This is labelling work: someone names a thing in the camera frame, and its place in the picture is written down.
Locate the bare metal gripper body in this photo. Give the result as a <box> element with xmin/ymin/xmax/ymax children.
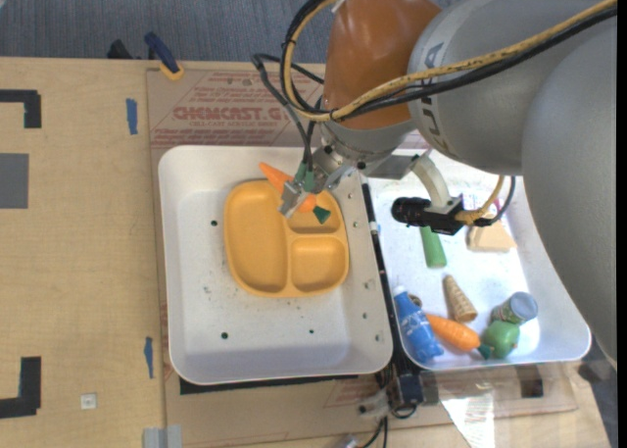
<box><xmin>292</xmin><ymin>143</ymin><xmax>366</xmax><ymax>195</ymax></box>

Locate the orange toy carrot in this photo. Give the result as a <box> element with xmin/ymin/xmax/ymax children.
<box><xmin>424</xmin><ymin>312</ymin><xmax>494</xmax><ymax>361</ymax></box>
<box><xmin>258</xmin><ymin>161</ymin><xmax>332</xmax><ymax>225</ymax></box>

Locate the orange divided plate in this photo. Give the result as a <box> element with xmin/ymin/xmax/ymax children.
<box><xmin>223</xmin><ymin>179</ymin><xmax>351</xmax><ymax>299</ymax></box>

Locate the thin black and white rod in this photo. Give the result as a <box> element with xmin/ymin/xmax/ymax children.
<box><xmin>360</xmin><ymin>179</ymin><xmax>408</xmax><ymax>373</ymax></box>

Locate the brown cardboard board red print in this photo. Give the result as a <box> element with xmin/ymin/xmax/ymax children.
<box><xmin>145</xmin><ymin>59</ymin><xmax>582</xmax><ymax>437</ymax></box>

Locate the white plastic tray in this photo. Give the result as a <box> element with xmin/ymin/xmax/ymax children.
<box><xmin>157</xmin><ymin>144</ymin><xmax>395</xmax><ymax>386</ymax></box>
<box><xmin>362</xmin><ymin>161</ymin><xmax>593</xmax><ymax>372</ymax></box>

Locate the green cylinder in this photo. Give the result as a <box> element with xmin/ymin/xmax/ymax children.
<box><xmin>419</xmin><ymin>224</ymin><xmax>448</xmax><ymax>270</ymax></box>

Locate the blue plastic bottle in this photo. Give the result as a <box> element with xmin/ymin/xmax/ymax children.
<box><xmin>392</xmin><ymin>285</ymin><xmax>445</xmax><ymax>365</ymax></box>

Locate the beige bread slice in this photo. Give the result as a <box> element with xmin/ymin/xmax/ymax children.
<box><xmin>465</xmin><ymin>219</ymin><xmax>518</xmax><ymax>254</ymax></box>

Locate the tan ice cream cone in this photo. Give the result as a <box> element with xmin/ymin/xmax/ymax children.
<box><xmin>443</xmin><ymin>274</ymin><xmax>479</xmax><ymax>324</ymax></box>

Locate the green can with grey lid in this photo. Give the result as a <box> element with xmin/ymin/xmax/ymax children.
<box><xmin>490</xmin><ymin>291</ymin><xmax>540</xmax><ymax>326</ymax></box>

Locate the green toy pepper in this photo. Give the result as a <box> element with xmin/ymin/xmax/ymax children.
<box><xmin>481</xmin><ymin>321</ymin><xmax>521</xmax><ymax>360</ymax></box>

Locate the black cylinder on white bracket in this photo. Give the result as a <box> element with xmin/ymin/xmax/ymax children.
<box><xmin>390</xmin><ymin>154</ymin><xmax>465</xmax><ymax>237</ymax></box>

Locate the black block with thin wires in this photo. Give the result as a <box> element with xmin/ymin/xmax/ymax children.
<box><xmin>386</xmin><ymin>371</ymin><xmax>425</xmax><ymax>411</ymax></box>

